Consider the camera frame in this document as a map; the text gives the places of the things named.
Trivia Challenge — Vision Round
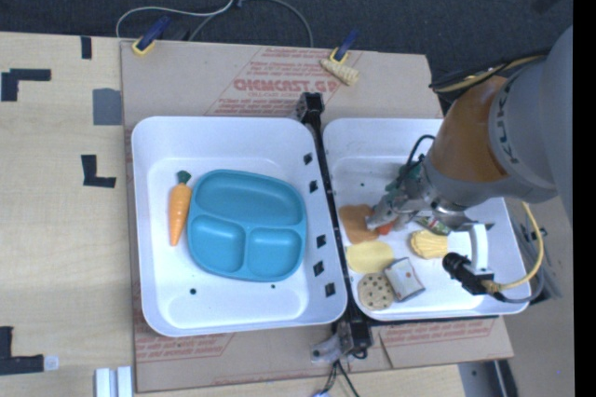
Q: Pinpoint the green packet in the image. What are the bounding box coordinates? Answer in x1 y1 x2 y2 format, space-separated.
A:
413 214 452 237

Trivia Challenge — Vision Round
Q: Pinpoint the yellow ridged shell toy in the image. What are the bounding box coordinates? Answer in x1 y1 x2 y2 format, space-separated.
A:
409 229 450 260

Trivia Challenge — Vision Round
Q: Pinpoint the orange carrot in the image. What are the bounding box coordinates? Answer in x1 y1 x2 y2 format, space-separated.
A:
168 170 194 247

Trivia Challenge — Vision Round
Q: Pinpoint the black block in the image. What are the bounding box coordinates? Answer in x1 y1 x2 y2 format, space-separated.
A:
297 91 326 124
337 319 374 352

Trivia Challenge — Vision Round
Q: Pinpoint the brown cardboard board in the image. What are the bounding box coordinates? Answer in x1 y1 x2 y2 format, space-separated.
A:
119 39 515 394

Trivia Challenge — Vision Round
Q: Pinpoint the brown biscuit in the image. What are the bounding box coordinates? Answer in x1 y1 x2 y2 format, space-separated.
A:
357 272 396 312

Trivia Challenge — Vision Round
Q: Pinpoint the black cylinder on white bracket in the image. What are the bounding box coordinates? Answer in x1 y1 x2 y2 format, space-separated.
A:
441 222 495 296

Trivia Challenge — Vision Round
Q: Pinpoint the white plastic tray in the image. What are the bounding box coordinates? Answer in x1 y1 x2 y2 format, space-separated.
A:
322 117 532 322
130 116 348 337

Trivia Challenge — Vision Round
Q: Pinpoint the orange flat round toy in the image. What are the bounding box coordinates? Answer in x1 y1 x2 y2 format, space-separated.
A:
338 203 380 245

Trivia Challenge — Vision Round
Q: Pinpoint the thin black rod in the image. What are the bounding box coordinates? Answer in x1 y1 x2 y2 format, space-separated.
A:
306 108 362 363

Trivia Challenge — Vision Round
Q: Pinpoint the blue divided plate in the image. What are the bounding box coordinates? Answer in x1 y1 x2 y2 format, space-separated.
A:
186 169 308 283

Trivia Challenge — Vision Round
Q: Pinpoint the yellow flat round toy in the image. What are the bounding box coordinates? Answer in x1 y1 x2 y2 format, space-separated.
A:
345 240 396 275

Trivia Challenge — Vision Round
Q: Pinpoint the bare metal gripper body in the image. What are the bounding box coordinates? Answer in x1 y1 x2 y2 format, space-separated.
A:
377 173 467 227

